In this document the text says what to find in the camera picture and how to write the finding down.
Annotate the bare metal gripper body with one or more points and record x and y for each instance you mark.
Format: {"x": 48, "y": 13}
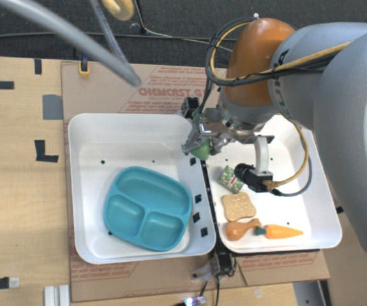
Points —
{"x": 216, "y": 127}

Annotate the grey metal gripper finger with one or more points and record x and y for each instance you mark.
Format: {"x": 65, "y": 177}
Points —
{"x": 219, "y": 145}
{"x": 192, "y": 142}

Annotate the green toy pear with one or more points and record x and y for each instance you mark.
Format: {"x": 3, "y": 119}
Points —
{"x": 201, "y": 151}

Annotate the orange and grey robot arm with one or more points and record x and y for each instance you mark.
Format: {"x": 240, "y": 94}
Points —
{"x": 336, "y": 107}

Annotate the green and white carton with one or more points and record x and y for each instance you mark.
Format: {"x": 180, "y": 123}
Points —
{"x": 229, "y": 178}

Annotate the tan toy bread slice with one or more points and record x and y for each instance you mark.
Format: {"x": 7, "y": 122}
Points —
{"x": 238, "y": 206}

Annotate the white plastic tray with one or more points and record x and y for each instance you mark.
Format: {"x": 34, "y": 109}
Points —
{"x": 285, "y": 202}
{"x": 122, "y": 132}

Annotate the blue divided plate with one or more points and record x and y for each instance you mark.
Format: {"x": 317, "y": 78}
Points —
{"x": 145, "y": 209}

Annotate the orange toy chicken drumstick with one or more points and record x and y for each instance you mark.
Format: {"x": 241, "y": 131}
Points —
{"x": 237, "y": 229}

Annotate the brown cardboard board red print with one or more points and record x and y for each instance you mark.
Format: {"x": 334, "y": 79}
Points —
{"x": 106, "y": 91}

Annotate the orange toy carrot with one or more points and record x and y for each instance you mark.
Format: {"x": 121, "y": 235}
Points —
{"x": 282, "y": 232}

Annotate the black cylinder on white bracket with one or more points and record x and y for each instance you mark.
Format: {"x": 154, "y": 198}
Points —
{"x": 253, "y": 177}

